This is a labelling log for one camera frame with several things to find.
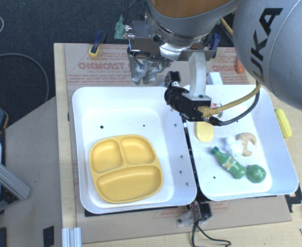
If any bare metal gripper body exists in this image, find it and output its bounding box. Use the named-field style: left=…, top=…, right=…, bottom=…
left=128, top=20, right=208, bottom=69

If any white plastic tray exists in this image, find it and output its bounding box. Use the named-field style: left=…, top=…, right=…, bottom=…
left=183, top=84, right=299, bottom=202
left=72, top=86, right=198, bottom=215

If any white block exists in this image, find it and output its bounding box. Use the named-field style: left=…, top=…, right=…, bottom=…
left=206, top=72, right=224, bottom=86

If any small red and green can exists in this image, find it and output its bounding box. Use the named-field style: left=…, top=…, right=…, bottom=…
left=210, top=102, right=223, bottom=119

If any yellow oval biscuit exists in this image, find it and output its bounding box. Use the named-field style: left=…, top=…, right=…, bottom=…
left=196, top=121, right=215, bottom=143

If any yellow divided plate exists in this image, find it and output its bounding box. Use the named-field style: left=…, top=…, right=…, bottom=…
left=88, top=134, right=164, bottom=204

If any white garlic bulb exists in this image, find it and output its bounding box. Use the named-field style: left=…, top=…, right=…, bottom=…
left=223, top=136, right=244, bottom=157

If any tan croissant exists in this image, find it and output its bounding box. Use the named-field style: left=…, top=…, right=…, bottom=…
left=236, top=132, right=258, bottom=157

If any green bottle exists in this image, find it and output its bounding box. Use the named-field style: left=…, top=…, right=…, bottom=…
left=210, top=146, right=247, bottom=180

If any yellow corn cob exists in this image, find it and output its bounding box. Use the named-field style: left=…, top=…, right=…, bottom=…
left=274, top=108, right=293, bottom=139

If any green bell pepper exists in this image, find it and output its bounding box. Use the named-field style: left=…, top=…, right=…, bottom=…
left=245, top=164, right=267, bottom=184

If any brown cardboard board red print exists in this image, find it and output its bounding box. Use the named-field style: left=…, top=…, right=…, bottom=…
left=63, top=43, right=293, bottom=244

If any black cylinder on white bracket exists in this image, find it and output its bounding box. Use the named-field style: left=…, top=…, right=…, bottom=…
left=164, top=48, right=216, bottom=122

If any black block with wires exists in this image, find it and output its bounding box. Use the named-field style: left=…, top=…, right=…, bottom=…
left=176, top=201, right=213, bottom=227

